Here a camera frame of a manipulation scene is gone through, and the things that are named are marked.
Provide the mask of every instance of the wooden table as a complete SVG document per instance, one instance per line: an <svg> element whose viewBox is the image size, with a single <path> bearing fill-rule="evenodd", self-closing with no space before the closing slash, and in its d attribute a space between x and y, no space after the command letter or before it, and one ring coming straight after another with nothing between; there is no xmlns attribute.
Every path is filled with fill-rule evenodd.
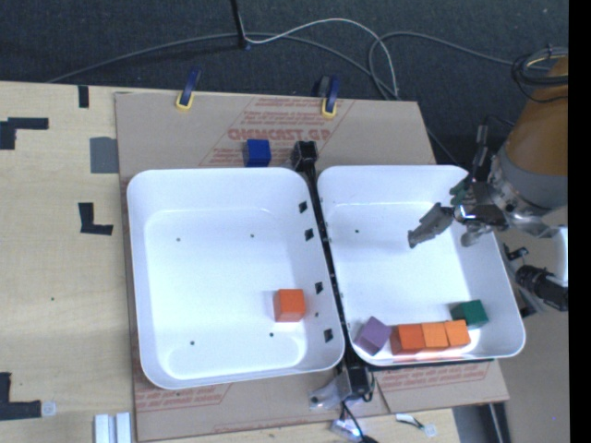
<svg viewBox="0 0 591 443"><path fill-rule="evenodd" d="M98 413L133 414L118 174L90 172L90 138L115 138L114 88L0 83L0 120L48 117L46 131L18 130L0 150L0 372L11 401L54 401L57 413L0 422L0 440L91 441ZM79 202L112 235L80 234ZM451 410L418 413L433 442L459 442ZM393 416L360 419L380 443L424 441ZM194 437L185 441L310 441L339 438L328 423Z"/></svg>

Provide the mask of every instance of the orange cube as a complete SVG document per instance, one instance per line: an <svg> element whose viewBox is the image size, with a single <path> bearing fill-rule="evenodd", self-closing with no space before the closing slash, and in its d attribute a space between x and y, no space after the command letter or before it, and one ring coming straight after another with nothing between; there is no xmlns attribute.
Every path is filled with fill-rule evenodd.
<svg viewBox="0 0 591 443"><path fill-rule="evenodd" d="M306 314L306 301L302 289L279 289L273 297L275 321L297 322Z"/></svg>
<svg viewBox="0 0 591 443"><path fill-rule="evenodd" d="M416 354L425 349L425 337L420 323L393 327L390 335L393 354Z"/></svg>
<svg viewBox="0 0 591 443"><path fill-rule="evenodd" d="M422 323L421 327L425 337L425 351L443 351L450 347L443 323Z"/></svg>
<svg viewBox="0 0 591 443"><path fill-rule="evenodd" d="M470 333L465 320L451 320L443 323L451 348L462 348L470 344Z"/></svg>

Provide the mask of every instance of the cardboard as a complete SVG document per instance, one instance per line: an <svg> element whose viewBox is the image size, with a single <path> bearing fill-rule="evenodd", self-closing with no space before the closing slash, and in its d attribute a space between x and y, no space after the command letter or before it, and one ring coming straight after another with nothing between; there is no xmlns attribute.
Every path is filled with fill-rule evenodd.
<svg viewBox="0 0 591 443"><path fill-rule="evenodd" d="M149 169L244 165L247 139L268 139L271 166L283 165L298 140L314 140L317 169L332 165L435 163L415 103L340 100L326 119L320 100L299 97L196 94L192 108L175 107L177 94L119 93L115 115L125 239L127 289L138 441L329 421L337 410L310 410L308 393L333 371L208 386L158 389L141 371L126 191ZM496 362L402 368L375 373L371 402L356 416L447 408L508 399Z"/></svg>

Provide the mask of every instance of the black fabric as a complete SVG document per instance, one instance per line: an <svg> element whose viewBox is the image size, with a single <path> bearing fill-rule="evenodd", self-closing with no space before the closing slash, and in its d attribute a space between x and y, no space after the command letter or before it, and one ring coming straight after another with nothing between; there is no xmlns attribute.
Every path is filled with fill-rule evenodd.
<svg viewBox="0 0 591 443"><path fill-rule="evenodd" d="M247 33L282 32L319 18L350 18L378 34L424 33L503 60L569 44L569 0L236 0ZM230 0L0 0L0 80L43 82L154 45L236 33ZM367 63L371 37L344 23L297 36ZM238 39L147 54L63 83L183 89L203 67L200 90L308 96L323 75L338 75L345 98L379 99L371 79L338 57L298 42L238 48ZM403 100L418 102L428 129L461 164L471 162L476 129L495 114L515 120L525 96L510 68L414 37L386 41ZM376 50L380 77L385 58ZM498 125L490 143L501 143ZM452 159L434 145L438 162Z"/></svg>

